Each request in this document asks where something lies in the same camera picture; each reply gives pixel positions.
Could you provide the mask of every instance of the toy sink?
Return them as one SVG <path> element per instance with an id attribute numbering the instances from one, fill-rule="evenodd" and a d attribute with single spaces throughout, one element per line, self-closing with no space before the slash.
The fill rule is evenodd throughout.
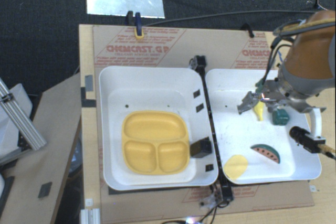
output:
<path id="1" fill-rule="evenodd" d="M 273 125 L 272 114 L 263 111 L 263 121 L 258 121 L 253 110 L 238 114 L 237 105 L 248 91 L 256 90 L 255 83 L 264 76 L 263 70 L 212 69 L 207 73 L 206 84 L 222 164 L 233 156 L 243 156 L 247 162 L 245 172 L 238 178 L 229 178 L 235 184 L 259 184 L 293 180 L 310 180 L 321 173 L 318 154 L 311 154 L 289 136 L 293 126 L 309 130 L 305 114 L 286 106 L 289 122 L 286 126 Z M 277 76 L 271 70 L 267 79 Z M 280 163 L 253 150 L 275 149 Z"/>
<path id="2" fill-rule="evenodd" d="M 111 188 L 207 186 L 217 179 L 199 74 L 188 68 L 111 66 L 100 72 L 99 88 L 103 173 Z M 190 145 L 205 137 L 212 153 L 189 158 Z"/>
<path id="3" fill-rule="evenodd" d="M 132 112 L 122 124 L 122 152 L 128 168 L 136 173 L 179 173 L 189 163 L 187 127 L 171 112 Z"/>

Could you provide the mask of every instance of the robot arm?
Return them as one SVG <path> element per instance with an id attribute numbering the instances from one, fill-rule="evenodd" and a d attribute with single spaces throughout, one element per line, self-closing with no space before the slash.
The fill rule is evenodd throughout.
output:
<path id="1" fill-rule="evenodd" d="M 312 107 L 306 99 L 335 87 L 335 15 L 334 11 L 324 10 L 312 15 L 302 25 L 276 29 L 277 37 L 271 46 L 265 76 L 256 84 L 256 92 L 248 92 L 238 106 L 239 114 L 253 108 L 259 101 L 265 103 L 271 113 L 283 105 L 289 105 L 299 113 L 309 113 L 314 122 L 312 132 L 294 127 L 290 136 L 310 152 L 322 152 L 333 158 L 321 137 L 319 113 L 325 108 Z M 296 39 L 292 40 L 291 36 L 296 34 Z M 292 40 L 293 45 L 279 68 L 278 77 L 266 80 L 274 58 L 273 51 L 282 39 Z"/>

